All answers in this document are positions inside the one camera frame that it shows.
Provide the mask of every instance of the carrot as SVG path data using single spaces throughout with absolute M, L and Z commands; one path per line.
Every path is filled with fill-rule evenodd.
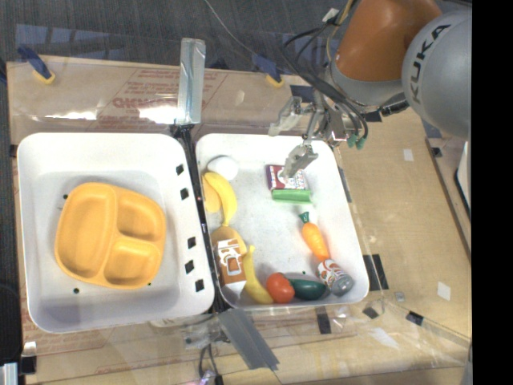
M 306 242 L 306 245 L 312 250 L 313 254 L 319 261 L 324 261 L 329 258 L 328 247 L 324 238 L 322 237 L 321 230 L 314 223 L 309 221 L 308 211 L 299 215 L 303 221 L 303 228 L 301 234 Z

